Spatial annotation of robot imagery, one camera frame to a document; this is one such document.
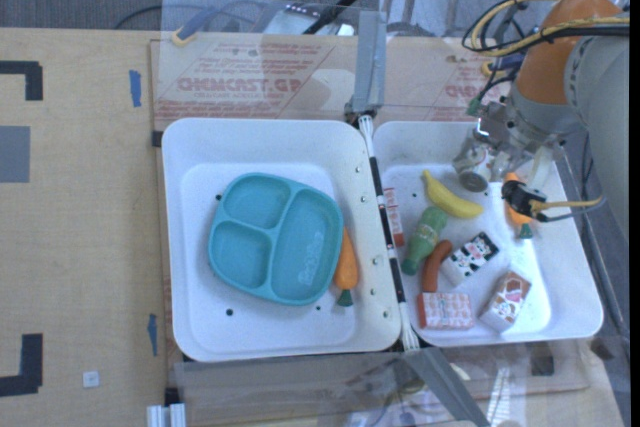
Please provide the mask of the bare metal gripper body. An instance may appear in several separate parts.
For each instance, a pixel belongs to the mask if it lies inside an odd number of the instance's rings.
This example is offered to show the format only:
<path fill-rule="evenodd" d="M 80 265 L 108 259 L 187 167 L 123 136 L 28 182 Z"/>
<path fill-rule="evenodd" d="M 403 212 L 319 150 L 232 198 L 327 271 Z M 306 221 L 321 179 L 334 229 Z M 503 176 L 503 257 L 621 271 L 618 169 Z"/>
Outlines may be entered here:
<path fill-rule="evenodd" d="M 543 147 L 552 149 L 555 136 L 527 121 L 510 100 L 480 107 L 477 139 L 513 160 L 532 158 Z"/>

